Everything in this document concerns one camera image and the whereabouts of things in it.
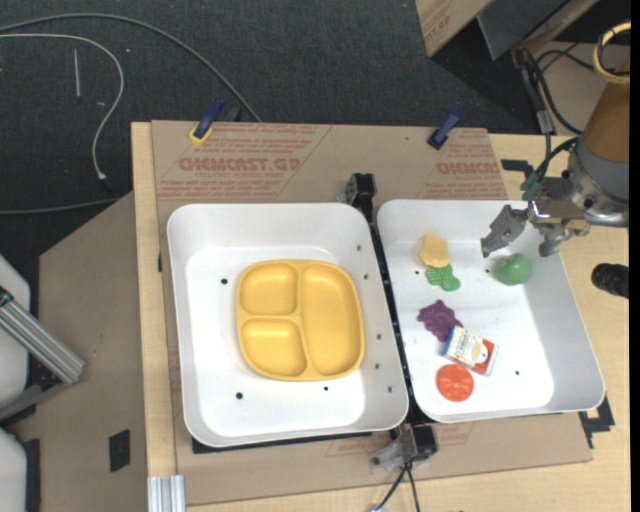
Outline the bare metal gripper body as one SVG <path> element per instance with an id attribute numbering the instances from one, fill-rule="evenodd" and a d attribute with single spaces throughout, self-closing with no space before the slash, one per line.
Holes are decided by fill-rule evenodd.
<path id="1" fill-rule="evenodd" d="M 540 179 L 534 173 L 525 182 L 529 219 L 538 225 L 559 225 L 586 233 L 591 226 L 627 228 L 629 205 L 578 172 Z"/>

